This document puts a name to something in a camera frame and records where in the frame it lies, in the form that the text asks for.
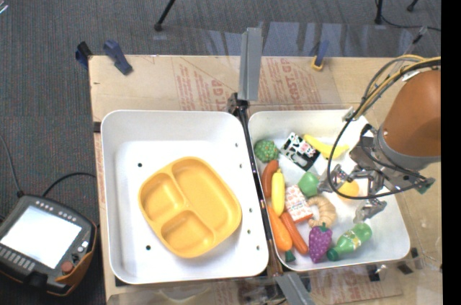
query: bottle label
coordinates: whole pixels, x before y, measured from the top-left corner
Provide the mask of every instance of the bottle label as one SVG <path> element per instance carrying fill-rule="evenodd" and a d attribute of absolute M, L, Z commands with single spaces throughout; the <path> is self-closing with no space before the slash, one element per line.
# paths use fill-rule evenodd
<path fill-rule="evenodd" d="M 344 236 L 354 245 L 354 250 L 356 250 L 362 244 L 360 238 L 351 229 L 345 232 Z"/>

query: bin filled with toys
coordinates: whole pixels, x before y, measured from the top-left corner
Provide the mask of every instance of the bin filled with toys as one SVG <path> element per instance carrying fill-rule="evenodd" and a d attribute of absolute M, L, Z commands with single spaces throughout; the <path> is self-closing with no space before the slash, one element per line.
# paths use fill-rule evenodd
<path fill-rule="evenodd" d="M 260 111 L 249 119 L 274 245 L 291 270 L 400 260 L 410 249 L 394 195 L 382 198 L 378 214 L 361 218 L 368 181 L 345 176 L 355 167 L 349 152 L 367 120 L 354 121 L 338 137 L 346 112 Z"/>

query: orange carrot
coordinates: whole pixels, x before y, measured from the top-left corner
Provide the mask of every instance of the orange carrot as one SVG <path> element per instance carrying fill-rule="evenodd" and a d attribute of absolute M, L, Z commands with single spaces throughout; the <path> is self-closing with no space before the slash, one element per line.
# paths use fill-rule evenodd
<path fill-rule="evenodd" d="M 261 186 L 265 198 L 270 198 L 272 194 L 272 175 L 279 169 L 279 161 L 277 159 L 271 160 L 267 163 L 262 172 Z"/>
<path fill-rule="evenodd" d="M 268 205 L 266 208 L 269 214 L 272 233 L 274 234 L 275 246 L 281 251 L 288 251 L 293 246 L 293 240 L 287 227 L 285 227 L 271 206 Z"/>
<path fill-rule="evenodd" d="M 285 228 L 288 230 L 288 233 L 290 234 L 295 249 L 301 255 L 306 255 L 309 252 L 309 246 L 305 243 L 300 232 L 297 230 L 295 221 L 293 221 L 291 214 L 287 211 L 284 211 L 280 216 L 280 220 L 282 221 Z"/>

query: toy donut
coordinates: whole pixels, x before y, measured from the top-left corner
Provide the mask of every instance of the toy donut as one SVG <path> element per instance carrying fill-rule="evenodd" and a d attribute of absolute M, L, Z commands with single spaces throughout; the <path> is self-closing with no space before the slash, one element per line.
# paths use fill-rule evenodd
<path fill-rule="evenodd" d="M 336 208 L 325 196 L 316 195 L 312 198 L 309 198 L 308 205 L 317 205 L 319 215 L 318 220 L 313 218 L 308 220 L 309 226 L 311 228 L 314 226 L 321 226 L 323 223 L 325 223 L 325 226 L 329 228 L 336 220 Z"/>

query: white plastic tray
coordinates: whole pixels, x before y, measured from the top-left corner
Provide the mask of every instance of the white plastic tray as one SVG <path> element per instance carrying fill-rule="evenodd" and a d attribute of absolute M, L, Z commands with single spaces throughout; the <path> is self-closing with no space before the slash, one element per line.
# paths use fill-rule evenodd
<path fill-rule="evenodd" d="M 293 110 L 293 111 L 261 111 L 254 113 L 249 119 L 249 133 L 252 144 L 262 139 L 271 139 L 277 147 L 281 147 L 290 132 L 295 132 L 299 136 L 308 133 L 321 139 L 326 143 L 333 144 L 344 122 L 342 117 L 346 110 Z M 347 144 L 352 148 L 359 140 L 359 134 L 367 120 L 363 117 L 351 122 L 345 133 L 341 137 L 339 144 Z M 351 172 L 355 163 L 349 158 L 347 151 L 341 158 L 331 162 L 333 169 L 336 164 L 340 164 L 345 172 Z M 265 164 L 256 159 L 259 175 L 262 174 Z M 304 170 L 296 166 L 285 156 L 279 157 L 279 165 L 285 177 L 286 186 L 295 185 Z M 327 161 L 321 155 L 314 165 L 309 169 L 321 175 L 327 167 Z M 356 180 L 360 184 L 360 194 L 366 192 L 366 181 Z M 344 202 L 336 193 L 322 193 L 336 207 L 338 218 L 331 226 L 333 231 L 333 243 L 336 243 L 339 236 L 346 230 L 353 227 L 356 207 L 360 200 L 348 200 Z M 382 198 L 387 201 L 387 206 L 383 211 L 367 219 L 373 231 L 371 240 L 365 242 L 356 252 L 353 252 L 336 262 L 325 259 L 323 262 L 315 264 L 309 254 L 303 256 L 294 250 L 296 261 L 285 262 L 284 252 L 277 250 L 280 261 L 289 269 L 294 271 L 317 270 L 325 268 L 336 268 L 347 265 L 358 265 L 373 262 L 386 262 L 399 260 L 408 254 L 410 249 L 410 238 L 408 236 L 405 223 L 395 196 L 390 195 Z M 318 211 L 313 208 L 315 218 L 318 218 Z M 301 235 L 308 243 L 310 227 L 307 222 L 297 224 Z"/>
<path fill-rule="evenodd" d="M 266 235 L 239 120 L 226 112 L 118 110 L 102 121 L 109 261 L 129 284 L 258 275 L 268 263 Z M 192 259 L 170 252 L 144 219 L 138 190 L 154 172 L 184 156 L 208 162 L 241 204 L 240 226 Z"/>

